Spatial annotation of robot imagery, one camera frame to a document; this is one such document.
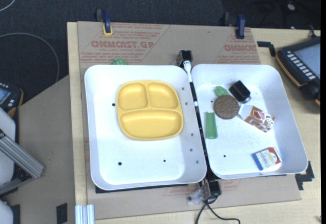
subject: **table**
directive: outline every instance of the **table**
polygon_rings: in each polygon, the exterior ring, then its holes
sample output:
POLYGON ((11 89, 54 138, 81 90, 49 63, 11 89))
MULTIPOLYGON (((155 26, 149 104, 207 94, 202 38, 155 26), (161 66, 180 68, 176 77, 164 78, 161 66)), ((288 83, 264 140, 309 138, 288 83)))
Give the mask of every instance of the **table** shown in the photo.
MULTIPOLYGON (((83 126, 81 120, 82 108, 80 103, 77 23, 69 22, 67 29, 75 201, 76 205, 86 205, 87 196, 83 126)), ((307 40, 309 33, 309 31, 304 30, 252 29, 255 41, 270 41, 276 50, 283 46, 307 40)), ((315 179, 310 183, 304 183, 304 191, 301 192, 301 201, 223 208, 217 209, 216 212, 224 217, 237 217, 241 220, 241 223, 319 223, 319 216, 321 215, 320 107, 316 106, 312 101, 305 100, 301 96, 295 86, 282 73, 276 60, 270 56, 267 48, 257 46, 257 51, 262 64, 271 65, 280 71, 308 159, 311 161, 315 179)), ((197 213, 197 211, 185 211, 98 220, 96 223, 193 223, 197 213)), ((212 213, 205 210, 202 213, 200 222, 216 223, 216 219, 212 213)))

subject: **dark carpet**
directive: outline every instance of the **dark carpet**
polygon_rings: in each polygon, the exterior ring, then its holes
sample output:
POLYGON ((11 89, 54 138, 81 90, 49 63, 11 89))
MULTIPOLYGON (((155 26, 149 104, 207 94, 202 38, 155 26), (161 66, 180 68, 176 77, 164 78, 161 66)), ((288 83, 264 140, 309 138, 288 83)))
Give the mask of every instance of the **dark carpet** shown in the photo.
MULTIPOLYGON (((96 8, 107 8, 112 22, 219 25, 224 13, 231 24, 243 14, 246 25, 263 28, 308 29, 320 27, 320 0, 299 0, 288 12, 288 0, 16 0, 0 11, 0 78, 21 87, 28 101, 68 74, 67 30, 69 21, 92 21, 96 8), (42 40, 50 44, 56 56, 42 40)), ((0 9, 11 0, 0 0, 0 9)))

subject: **snack wrapper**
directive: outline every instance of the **snack wrapper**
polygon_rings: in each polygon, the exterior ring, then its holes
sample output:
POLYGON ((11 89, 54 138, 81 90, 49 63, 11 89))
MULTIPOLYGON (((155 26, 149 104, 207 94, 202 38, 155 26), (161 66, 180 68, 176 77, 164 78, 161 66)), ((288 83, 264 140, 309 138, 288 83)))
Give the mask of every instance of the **snack wrapper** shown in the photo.
POLYGON ((263 132, 270 131, 273 128, 275 122, 274 116, 267 114, 263 110, 253 105, 241 105, 239 115, 245 122, 255 126, 263 132))

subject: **white tray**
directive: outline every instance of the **white tray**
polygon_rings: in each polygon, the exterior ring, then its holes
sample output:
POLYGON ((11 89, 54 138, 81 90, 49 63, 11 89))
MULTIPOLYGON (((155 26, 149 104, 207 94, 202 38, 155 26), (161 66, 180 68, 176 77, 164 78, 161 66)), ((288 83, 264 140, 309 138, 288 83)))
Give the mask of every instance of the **white tray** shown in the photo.
POLYGON ((298 132, 281 77, 267 65, 204 65, 193 68, 192 78, 205 133, 205 112, 213 112, 214 89, 226 90, 241 80, 251 92, 254 105, 275 117, 267 133, 249 125, 239 116, 223 120, 217 116, 217 139, 205 139, 210 168, 222 179, 236 179, 303 172, 307 155, 298 132), (260 171, 252 154, 276 147, 283 162, 260 171))
POLYGON ((184 70, 176 66, 96 65, 85 73, 93 182, 104 190, 196 183, 206 175, 193 98, 184 70), (159 141, 138 141, 120 129, 115 106, 121 85, 157 80, 177 92, 182 131, 159 141))

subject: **black cable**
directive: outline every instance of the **black cable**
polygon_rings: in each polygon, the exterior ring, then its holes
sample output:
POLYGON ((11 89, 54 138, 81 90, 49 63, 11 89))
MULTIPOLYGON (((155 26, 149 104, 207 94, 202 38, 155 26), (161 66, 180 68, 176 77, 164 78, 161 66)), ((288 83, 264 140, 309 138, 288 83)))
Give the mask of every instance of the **black cable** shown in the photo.
POLYGON ((264 22, 265 22, 267 16, 268 16, 269 14, 271 14, 272 11, 267 12, 267 13, 264 15, 264 17, 262 18, 262 20, 261 20, 261 22, 260 22, 260 24, 259 24, 259 27, 263 26, 263 24, 264 24, 264 22))
POLYGON ((317 37, 316 34, 315 34, 315 29, 314 29, 314 27, 311 24, 308 25, 308 28, 311 31, 311 37, 312 38, 317 37))
POLYGON ((211 212, 212 212, 212 213, 213 213, 217 218, 219 218, 219 219, 221 219, 221 220, 226 220, 226 221, 229 221, 229 220, 235 220, 235 221, 238 222, 238 224, 241 224, 240 220, 237 219, 237 218, 223 218, 223 217, 218 216, 218 215, 213 211, 213 209, 210 207, 209 204, 214 203, 217 199, 218 199, 218 198, 215 197, 215 198, 214 198, 213 200, 211 200, 211 201, 209 201, 209 199, 203 201, 204 205, 203 205, 203 207, 200 209, 200 211, 199 211, 198 214, 197 214, 195 224, 198 224, 199 217, 200 217, 200 215, 202 214, 202 212, 203 212, 203 210, 205 209, 206 206, 210 209, 210 211, 211 211, 211 212))
POLYGON ((208 204, 207 204, 207 207, 210 209, 211 212, 213 212, 213 214, 214 214, 216 217, 218 217, 218 218, 221 219, 221 220, 227 220, 227 221, 229 221, 229 220, 235 220, 235 221, 237 221, 239 224, 241 223, 240 220, 237 219, 237 218, 222 218, 222 217, 218 216, 218 215, 213 211, 213 209, 212 209, 208 204))
POLYGON ((9 37, 9 36, 29 36, 29 37, 33 37, 36 38, 38 40, 41 40, 43 43, 45 43, 53 52, 53 54, 55 55, 56 58, 56 62, 57 62, 57 77, 56 77, 56 82, 58 82, 59 80, 59 74, 60 74, 60 62, 59 62, 59 58, 58 55, 56 53, 56 51, 54 50, 54 48, 44 39, 40 38, 39 36, 30 34, 30 33, 24 33, 24 32, 15 32, 15 33, 8 33, 8 34, 4 34, 4 35, 0 35, 0 39, 4 38, 4 37, 9 37))

